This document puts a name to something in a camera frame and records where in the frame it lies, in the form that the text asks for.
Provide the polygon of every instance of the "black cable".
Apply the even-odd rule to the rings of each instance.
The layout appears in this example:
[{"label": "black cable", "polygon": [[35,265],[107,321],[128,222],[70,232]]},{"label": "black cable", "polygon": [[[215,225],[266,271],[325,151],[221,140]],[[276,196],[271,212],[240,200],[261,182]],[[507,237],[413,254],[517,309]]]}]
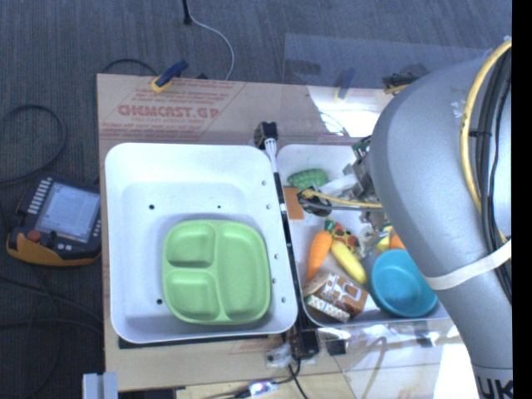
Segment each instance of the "black cable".
[{"label": "black cable", "polygon": [[[511,84],[511,49],[501,56],[486,87],[485,99],[480,108],[477,125],[476,172],[480,194],[480,217],[485,237],[485,245],[490,253],[502,246],[499,229],[495,220],[494,188],[495,172],[499,154],[499,130],[502,112]],[[495,144],[494,160],[490,165],[491,143]],[[512,303],[510,262],[495,269],[506,297]]]},{"label": "black cable", "polygon": [[305,395],[305,392],[301,388],[301,385],[299,384],[298,377],[296,373],[293,371],[292,367],[288,365],[288,369],[290,370],[290,373],[292,374],[293,381],[296,383],[296,386],[298,387],[299,392],[301,393],[301,396],[303,396],[304,399],[308,399],[307,395]]},{"label": "black cable", "polygon": [[81,321],[77,321],[76,319],[68,319],[68,318],[30,318],[30,319],[24,319],[21,321],[11,321],[9,323],[0,323],[0,328],[12,328],[12,327],[21,327],[23,325],[28,325],[29,323],[35,324],[35,323],[62,323],[66,325],[74,325],[79,328],[84,328],[89,331],[93,331],[94,333],[98,334],[99,336],[103,337],[104,333],[102,330],[93,327],[92,325],[89,325],[88,323],[83,323]]},{"label": "black cable", "polygon": [[190,16],[188,0],[181,0],[181,2],[183,3],[183,11],[185,12],[185,18],[183,19],[183,22],[187,25],[190,25],[192,23],[192,17]]},{"label": "black cable", "polygon": [[[12,279],[4,278],[2,275],[0,275],[0,281],[3,281],[5,283],[10,283],[11,285],[13,285],[15,287],[24,289],[24,290],[26,290],[26,291],[28,291],[30,293],[35,293],[35,294],[38,294],[38,295],[45,295],[45,293],[43,291],[40,291],[40,290],[38,290],[38,289],[36,289],[34,287],[31,287],[29,285],[25,285],[23,283],[19,283],[17,281],[13,281]],[[85,307],[81,306],[80,304],[78,304],[76,302],[68,300],[67,298],[59,297],[59,296],[57,296],[55,294],[50,294],[50,296],[54,300],[56,300],[58,302],[61,302],[61,303],[67,304],[69,306],[72,306],[74,308],[77,308],[78,310],[81,310],[83,313],[86,313],[87,315],[92,316],[99,323],[103,323],[103,319],[100,316],[98,316],[96,313],[92,312],[90,309],[85,308]]]},{"label": "black cable", "polygon": [[250,397],[250,396],[251,396],[251,392],[249,391],[249,389],[246,389],[232,396],[230,399],[244,399],[245,397]]},{"label": "black cable", "polygon": [[144,63],[143,61],[139,61],[138,59],[130,59],[130,58],[116,59],[113,62],[109,62],[107,65],[105,65],[100,70],[100,73],[104,74],[109,68],[113,67],[114,65],[119,64],[119,63],[125,63],[125,62],[135,63],[137,65],[140,65],[141,67],[144,67],[148,71],[150,71],[154,76],[158,75],[157,72],[151,66],[149,66],[147,63]]},{"label": "black cable", "polygon": [[[27,325],[27,332],[26,332],[26,344],[24,347],[26,348],[26,359],[24,360],[24,369],[26,370],[25,376],[26,376],[26,384],[28,386],[32,386],[32,365],[31,365],[31,358],[30,358],[30,343],[31,343],[31,337],[32,337],[32,325],[33,325],[33,319],[35,317],[35,312],[37,311],[38,303],[35,303],[32,307],[32,314],[30,315],[30,318],[26,321]],[[28,396],[35,398],[35,392],[31,390],[31,392],[28,394]]]},{"label": "black cable", "polygon": [[13,176],[13,177],[7,177],[5,179],[0,179],[0,185],[7,184],[7,183],[12,183],[12,182],[17,182],[19,180],[24,180],[27,177],[29,177],[31,175],[34,175],[38,171],[43,170],[48,165],[50,165],[62,153],[62,151],[63,151],[63,149],[65,147],[65,144],[67,142],[67,128],[65,126],[65,123],[63,122],[62,118],[56,112],[52,111],[49,108],[46,108],[45,106],[34,105],[34,104],[26,104],[26,105],[16,106],[16,107],[12,108],[11,110],[9,110],[6,114],[1,116],[0,117],[0,121],[7,119],[9,116],[15,116],[20,111],[26,111],[26,110],[31,110],[31,109],[45,111],[48,114],[50,114],[53,118],[55,118],[57,120],[57,122],[59,123],[60,131],[61,131],[61,141],[59,143],[59,146],[57,147],[57,149],[53,153],[53,155],[46,162],[41,164],[36,169],[29,170],[27,173],[24,173],[22,175],[17,175],[17,176]]},{"label": "black cable", "polygon": [[296,362],[298,365],[296,366],[296,371],[294,372],[292,370],[292,367],[290,367],[290,364],[288,364],[288,368],[290,369],[290,377],[280,381],[280,382],[272,382],[272,384],[284,384],[284,383],[287,383],[287,382],[291,382],[292,380],[294,380],[298,375],[299,375],[299,371],[301,370],[301,359],[298,359],[297,362]]},{"label": "black cable", "polygon": [[12,229],[12,223],[7,218],[7,214],[3,208],[1,200],[0,200],[0,219],[2,220],[2,224],[5,228],[6,233],[9,232]]},{"label": "black cable", "polygon": [[[52,307],[52,312],[53,312],[53,318],[57,318],[57,314],[59,313],[58,310],[57,310],[57,306],[56,304],[54,303],[53,299],[52,299],[52,296],[50,294],[50,292],[48,291],[48,289],[45,287],[44,283],[42,282],[42,280],[39,278],[39,276],[37,275],[37,273],[35,272],[35,269],[33,268],[33,266],[29,266],[30,270],[32,271],[33,273],[33,276],[35,277],[35,279],[37,280],[37,282],[39,283],[39,286],[41,287],[41,290],[44,292],[44,294],[46,295],[47,299],[48,299],[48,302],[50,303],[51,307]],[[28,327],[30,325],[32,325],[33,323],[33,315],[31,317],[31,322],[28,324]],[[50,379],[50,377],[52,376],[52,373],[57,365],[57,362],[59,361],[59,356],[61,355],[61,335],[58,335],[57,336],[57,350],[56,350],[56,354],[54,355],[54,360],[53,360],[53,363],[52,365],[48,368],[48,372],[47,374],[42,378],[42,380],[34,387],[31,388],[31,397],[35,397],[35,395],[41,391],[41,389],[44,387],[44,385],[48,382],[48,380]]]}]

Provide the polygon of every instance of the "handheld controller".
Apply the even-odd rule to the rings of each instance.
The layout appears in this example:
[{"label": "handheld controller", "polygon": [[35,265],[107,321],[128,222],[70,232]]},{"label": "handheld controller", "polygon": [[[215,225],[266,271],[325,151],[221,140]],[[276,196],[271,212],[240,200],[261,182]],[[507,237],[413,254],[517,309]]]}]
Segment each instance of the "handheld controller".
[{"label": "handheld controller", "polygon": [[63,176],[44,173],[17,207],[18,226],[7,252],[30,264],[81,266],[101,255],[100,192]]}]

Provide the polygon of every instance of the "food box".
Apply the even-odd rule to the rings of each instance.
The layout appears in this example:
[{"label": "food box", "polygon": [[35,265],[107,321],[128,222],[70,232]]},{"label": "food box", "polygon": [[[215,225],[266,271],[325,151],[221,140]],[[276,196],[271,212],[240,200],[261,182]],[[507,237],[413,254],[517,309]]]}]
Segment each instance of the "food box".
[{"label": "food box", "polygon": [[338,308],[333,303],[323,300],[314,294],[305,296],[303,301],[308,306],[307,309],[310,313],[315,313],[317,315],[324,314],[342,323],[346,323],[351,317],[351,315],[345,310]]},{"label": "food box", "polygon": [[346,312],[349,318],[362,312],[367,301],[367,291],[364,288],[334,272],[318,273],[303,285],[302,290],[304,298],[309,295],[321,298]]}]

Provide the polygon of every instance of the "controller screen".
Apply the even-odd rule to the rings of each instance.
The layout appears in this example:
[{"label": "controller screen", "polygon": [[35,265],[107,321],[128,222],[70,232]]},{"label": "controller screen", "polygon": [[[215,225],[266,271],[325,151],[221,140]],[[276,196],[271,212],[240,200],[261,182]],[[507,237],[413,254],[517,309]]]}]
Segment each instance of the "controller screen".
[{"label": "controller screen", "polygon": [[100,195],[55,182],[35,229],[87,243],[100,208]]}]

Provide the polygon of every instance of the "gray robot arm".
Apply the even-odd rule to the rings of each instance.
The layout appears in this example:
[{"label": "gray robot arm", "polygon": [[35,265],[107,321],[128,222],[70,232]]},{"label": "gray robot arm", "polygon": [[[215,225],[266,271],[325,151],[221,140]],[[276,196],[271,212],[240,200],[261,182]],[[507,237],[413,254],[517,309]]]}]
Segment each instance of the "gray robot arm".
[{"label": "gray robot arm", "polygon": [[[480,208],[463,171],[460,107],[485,59],[432,72],[395,96],[373,131],[367,170],[394,229],[423,275],[439,288],[438,298],[470,355],[479,396],[507,399],[513,397],[511,81],[504,85],[489,80],[511,76],[511,44],[504,58],[505,63],[498,61],[486,75],[470,114],[471,129],[487,130],[469,139],[475,181],[491,175],[488,180],[495,185],[493,190],[480,189]],[[480,114],[492,110],[497,114],[488,125]],[[479,138],[491,144],[484,148],[491,150],[486,166],[496,162],[492,174],[480,167],[482,149],[475,146]],[[496,229],[486,220],[496,220]],[[497,251],[499,257],[506,254],[498,268],[449,280]]]}]

